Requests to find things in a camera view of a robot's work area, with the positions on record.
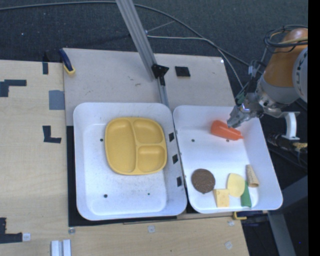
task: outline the brown cookie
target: brown cookie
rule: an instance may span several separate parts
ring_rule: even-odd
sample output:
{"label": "brown cookie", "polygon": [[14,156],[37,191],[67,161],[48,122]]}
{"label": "brown cookie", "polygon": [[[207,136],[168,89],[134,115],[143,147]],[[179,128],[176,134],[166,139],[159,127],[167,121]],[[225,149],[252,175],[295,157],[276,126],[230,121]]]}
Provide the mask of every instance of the brown cookie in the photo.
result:
{"label": "brown cookie", "polygon": [[191,182],[194,188],[203,194],[214,190],[216,185],[214,175],[206,169],[196,169],[191,176]]}

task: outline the blue and yellow clamp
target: blue and yellow clamp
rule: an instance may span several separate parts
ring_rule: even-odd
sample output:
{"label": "blue and yellow clamp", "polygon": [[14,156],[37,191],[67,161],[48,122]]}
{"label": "blue and yellow clamp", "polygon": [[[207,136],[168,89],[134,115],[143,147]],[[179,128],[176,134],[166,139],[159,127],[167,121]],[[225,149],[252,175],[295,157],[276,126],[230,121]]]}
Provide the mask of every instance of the blue and yellow clamp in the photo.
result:
{"label": "blue and yellow clamp", "polygon": [[72,66],[70,59],[68,58],[68,55],[66,54],[66,52],[63,49],[59,49],[59,54],[60,54],[61,59],[63,61],[63,68],[64,68],[65,72],[68,75],[73,75],[76,72],[76,69],[74,68],[74,66]]}

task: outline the wooden table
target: wooden table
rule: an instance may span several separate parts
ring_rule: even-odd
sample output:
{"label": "wooden table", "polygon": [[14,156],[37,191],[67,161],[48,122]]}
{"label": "wooden table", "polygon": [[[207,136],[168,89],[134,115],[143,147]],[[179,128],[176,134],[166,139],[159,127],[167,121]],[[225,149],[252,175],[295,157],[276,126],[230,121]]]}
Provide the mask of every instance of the wooden table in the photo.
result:
{"label": "wooden table", "polygon": [[[69,234],[66,117],[49,108],[49,91],[64,91],[63,66],[49,63],[43,74],[41,62],[0,60],[4,80],[27,86],[0,97],[0,218],[6,234],[31,240],[0,244],[0,255],[50,255],[55,240],[70,240],[74,256],[249,255],[241,222],[230,216],[77,226]],[[61,142],[44,142],[43,126]]]}

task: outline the black floor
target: black floor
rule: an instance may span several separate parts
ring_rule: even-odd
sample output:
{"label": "black floor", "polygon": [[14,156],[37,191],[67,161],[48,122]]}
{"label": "black floor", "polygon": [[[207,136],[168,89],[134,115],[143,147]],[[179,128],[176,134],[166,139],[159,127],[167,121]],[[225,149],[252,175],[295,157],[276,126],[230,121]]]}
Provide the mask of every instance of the black floor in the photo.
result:
{"label": "black floor", "polygon": [[[27,2],[0,1],[0,60],[42,61],[46,57],[52,62],[59,62],[58,50],[64,47],[136,51],[114,2],[89,1],[91,3],[5,9],[26,4],[62,3],[62,0]],[[250,78],[245,63],[261,59],[266,32],[285,25],[307,26],[309,15],[308,0],[134,0],[134,3],[149,35],[202,36],[230,53],[226,57],[243,85]],[[220,52],[205,41],[159,38],[150,38],[149,41],[155,53],[221,57]],[[227,61],[224,63],[233,94],[236,95],[241,89],[240,84],[231,66]],[[307,142],[308,105],[298,100],[289,110],[300,112],[297,136],[302,142]],[[264,116],[260,121],[265,136],[272,131],[285,132],[284,120]],[[281,189],[307,175],[307,154],[298,157],[268,146]],[[278,255],[268,220],[259,220],[254,225],[243,222],[250,255]],[[308,202],[286,213],[285,220],[296,255],[309,255]]]}

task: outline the black square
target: black square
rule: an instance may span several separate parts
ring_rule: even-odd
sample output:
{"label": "black square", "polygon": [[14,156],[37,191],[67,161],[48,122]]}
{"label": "black square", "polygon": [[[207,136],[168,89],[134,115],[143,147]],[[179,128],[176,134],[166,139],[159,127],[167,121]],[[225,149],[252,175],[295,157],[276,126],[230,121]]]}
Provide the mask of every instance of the black square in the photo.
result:
{"label": "black square", "polygon": [[190,77],[189,68],[186,66],[175,66],[175,73],[177,77]]}

